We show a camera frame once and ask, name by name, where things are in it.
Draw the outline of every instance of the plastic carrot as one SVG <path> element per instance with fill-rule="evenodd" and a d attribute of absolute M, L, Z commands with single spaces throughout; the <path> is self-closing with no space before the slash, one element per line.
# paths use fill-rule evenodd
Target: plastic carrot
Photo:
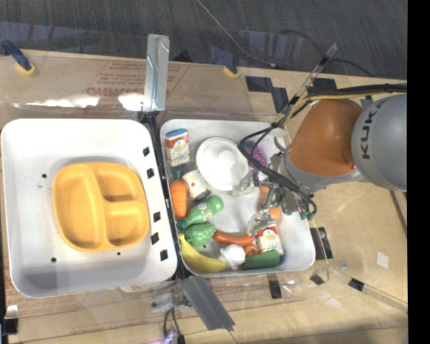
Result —
<path fill-rule="evenodd" d="M 181 171 L 176 170 L 173 172 L 175 178 L 171 183 L 171 200 L 173 206 L 173 212 L 177 220 L 182 219 L 186 216 L 186 185 L 181 180 Z"/>
<path fill-rule="evenodd" d="M 251 257 L 259 254 L 259 248 L 256 244 L 244 246 L 245 257 Z"/>

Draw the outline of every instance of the juice box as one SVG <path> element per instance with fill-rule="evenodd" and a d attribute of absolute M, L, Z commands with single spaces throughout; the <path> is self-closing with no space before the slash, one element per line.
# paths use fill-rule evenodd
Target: juice box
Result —
<path fill-rule="evenodd" d="M 189 162 L 188 131 L 178 129 L 164 135 L 166 143 L 166 157 L 175 167 Z"/>
<path fill-rule="evenodd" d="M 261 253 L 275 249 L 279 252 L 281 258 L 284 256 L 284 250 L 275 224 L 271 224 L 267 228 L 257 231 L 255 234 L 255 242 Z"/>

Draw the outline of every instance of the toy banana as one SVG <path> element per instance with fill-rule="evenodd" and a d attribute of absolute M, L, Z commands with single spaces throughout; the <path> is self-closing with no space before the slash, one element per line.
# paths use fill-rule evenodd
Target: toy banana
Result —
<path fill-rule="evenodd" d="M 200 272 L 220 272 L 226 267 L 226 262 L 200 254 L 185 240 L 183 233 L 180 233 L 178 238 L 181 243 L 181 256 L 191 268 Z"/>

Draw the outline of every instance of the yellow plate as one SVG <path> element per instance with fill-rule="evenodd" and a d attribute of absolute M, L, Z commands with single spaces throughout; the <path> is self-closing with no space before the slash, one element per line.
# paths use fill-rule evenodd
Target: yellow plate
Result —
<path fill-rule="evenodd" d="M 129 247 L 150 229 L 142 182 L 134 171 L 117 163 L 64 167 L 54 178 L 53 202 L 62 238 L 79 251 Z"/>

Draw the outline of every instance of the white bowl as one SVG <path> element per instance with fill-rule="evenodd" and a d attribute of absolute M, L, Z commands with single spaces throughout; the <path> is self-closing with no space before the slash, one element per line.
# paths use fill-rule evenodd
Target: white bowl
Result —
<path fill-rule="evenodd" d="M 234 141 L 214 137 L 205 140 L 196 154 L 202 177 L 214 188 L 231 191 L 249 172 L 247 159 Z"/>

